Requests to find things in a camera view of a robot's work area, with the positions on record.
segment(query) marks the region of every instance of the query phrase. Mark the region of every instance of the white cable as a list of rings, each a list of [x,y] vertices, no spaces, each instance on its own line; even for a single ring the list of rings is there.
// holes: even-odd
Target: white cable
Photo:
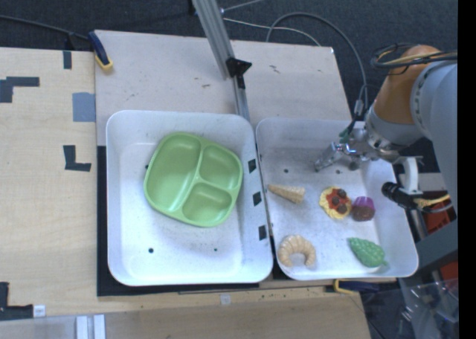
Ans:
[[[269,26],[256,25],[254,23],[238,21],[236,19],[223,18],[223,20],[225,20],[227,22],[239,23],[241,25],[247,25],[247,26],[256,27],[256,28],[265,28],[266,30],[271,29],[271,27],[269,27]],[[311,39],[319,47],[321,46],[321,44],[316,39],[314,39],[311,35],[309,35],[308,33],[305,33],[304,31],[295,30],[294,28],[288,28],[288,27],[274,27],[273,30],[287,30],[287,31],[295,32],[295,33],[300,33],[300,34],[304,35],[305,37],[307,37],[308,39]]]

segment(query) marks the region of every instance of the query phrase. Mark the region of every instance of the black clamp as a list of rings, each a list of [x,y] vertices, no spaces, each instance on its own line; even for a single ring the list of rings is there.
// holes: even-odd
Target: black clamp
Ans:
[[[230,57],[226,61],[228,73],[231,77],[236,77],[238,82],[238,88],[245,89],[245,79],[243,74],[251,67],[250,62]]]
[[[112,60],[107,55],[103,43],[101,43],[94,31],[88,33],[88,39],[94,50],[94,58],[96,59],[97,64],[103,70],[109,70],[110,68],[112,68]]]

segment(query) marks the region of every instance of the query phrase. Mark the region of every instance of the green plate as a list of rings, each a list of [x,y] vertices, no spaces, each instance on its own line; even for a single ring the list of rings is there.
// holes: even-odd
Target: green plate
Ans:
[[[164,137],[147,167],[144,192],[157,211],[174,219],[213,227],[237,201],[243,177],[236,154],[186,132]]]

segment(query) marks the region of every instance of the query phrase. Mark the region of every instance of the white tray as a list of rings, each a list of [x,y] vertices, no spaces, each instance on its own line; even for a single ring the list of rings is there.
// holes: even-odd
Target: white tray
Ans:
[[[189,132],[239,156],[242,188],[229,218],[216,227],[171,219],[148,204],[146,165],[159,141]],[[106,126],[108,264],[124,285],[258,283],[271,272],[266,207],[251,124],[234,114],[121,111]]]
[[[395,182],[392,166],[383,160],[364,162],[360,169],[348,170],[348,158],[316,172],[314,162],[338,140],[349,121],[267,118],[257,126],[257,147],[263,184],[287,184],[306,188],[301,204],[294,204],[271,192],[266,203],[278,248],[290,234],[300,234],[316,248],[315,267],[307,268],[302,255],[293,255],[292,268],[280,264],[295,280],[335,278],[408,277],[418,267],[418,255],[405,211],[382,195],[386,181]],[[319,196],[328,186],[339,186],[353,200],[369,196],[376,215],[369,222],[356,222],[351,216],[333,220],[319,206]],[[348,237],[368,239],[384,249],[388,266],[366,268],[354,256]]]

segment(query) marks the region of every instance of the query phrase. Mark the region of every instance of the black tape marking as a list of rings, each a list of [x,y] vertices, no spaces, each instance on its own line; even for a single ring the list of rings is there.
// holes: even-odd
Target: black tape marking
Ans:
[[[250,174],[256,169],[256,159],[251,159],[248,161],[248,171]]]
[[[0,103],[13,101],[13,87],[6,80],[0,80]]]
[[[65,170],[75,171],[91,171],[91,164],[78,164],[76,163],[76,146],[75,145],[63,145],[63,151],[65,152]]]
[[[266,226],[265,225],[262,225],[261,227],[259,227],[258,231],[260,233],[260,241],[264,240],[266,237],[268,237],[268,232],[266,231]]]
[[[259,203],[261,203],[261,192],[257,192],[255,194],[253,194],[253,204],[254,205],[258,205]]]
[[[62,52],[62,67],[64,69],[72,69],[73,68],[73,59],[72,59],[70,51],[63,51]]]
[[[14,86],[39,86],[39,77],[7,77],[0,80],[0,103],[13,102]]]
[[[8,282],[0,282],[0,320],[16,320],[33,317],[33,305],[9,306]]]

